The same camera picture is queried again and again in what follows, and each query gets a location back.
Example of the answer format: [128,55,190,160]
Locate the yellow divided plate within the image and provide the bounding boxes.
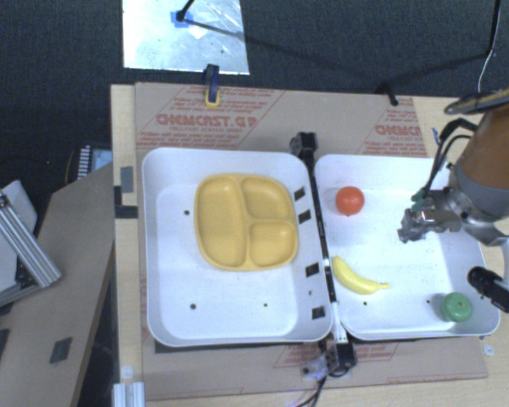
[193,173,299,271]

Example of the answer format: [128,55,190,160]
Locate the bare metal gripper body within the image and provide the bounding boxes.
[411,189,509,246]

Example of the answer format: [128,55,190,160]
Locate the thin black and white rod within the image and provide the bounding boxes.
[305,150,344,339]

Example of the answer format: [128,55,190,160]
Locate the black cylinder on white bracket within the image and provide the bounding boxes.
[467,237,509,314]

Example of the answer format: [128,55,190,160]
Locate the brown cardboard board red print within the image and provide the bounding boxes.
[134,81,489,401]

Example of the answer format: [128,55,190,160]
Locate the green apple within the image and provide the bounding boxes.
[439,292,473,323]

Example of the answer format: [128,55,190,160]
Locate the yellow banana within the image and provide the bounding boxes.
[331,255,390,296]

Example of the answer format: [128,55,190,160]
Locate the orange ball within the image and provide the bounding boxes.
[335,186,366,217]

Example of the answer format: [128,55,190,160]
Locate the white plastic tray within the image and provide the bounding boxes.
[313,153,501,342]
[141,147,334,348]

